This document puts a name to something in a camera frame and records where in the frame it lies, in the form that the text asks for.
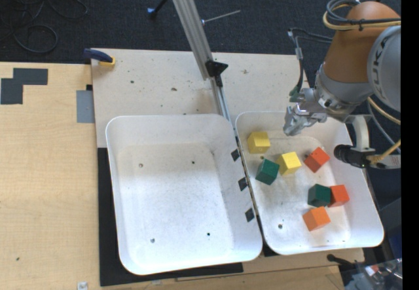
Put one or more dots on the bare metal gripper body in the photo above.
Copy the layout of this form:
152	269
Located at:
319	106

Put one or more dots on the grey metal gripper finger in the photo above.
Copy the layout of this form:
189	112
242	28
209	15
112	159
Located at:
304	124
290	123

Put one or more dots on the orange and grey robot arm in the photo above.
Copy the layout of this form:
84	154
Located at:
355	53

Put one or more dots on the yellow cube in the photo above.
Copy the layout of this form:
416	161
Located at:
289	162
258	142

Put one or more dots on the orange cube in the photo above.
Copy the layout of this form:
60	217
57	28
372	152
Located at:
316	218
317	159
339	195

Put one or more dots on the green cube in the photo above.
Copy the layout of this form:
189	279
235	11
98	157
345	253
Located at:
318	195
267	171

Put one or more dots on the white plastic tray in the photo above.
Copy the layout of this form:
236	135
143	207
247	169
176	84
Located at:
291	216
176	197

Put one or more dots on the pale wood board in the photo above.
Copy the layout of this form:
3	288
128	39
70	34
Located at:
157	85

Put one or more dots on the black cylinder on white bracket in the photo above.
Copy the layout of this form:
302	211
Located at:
352	155

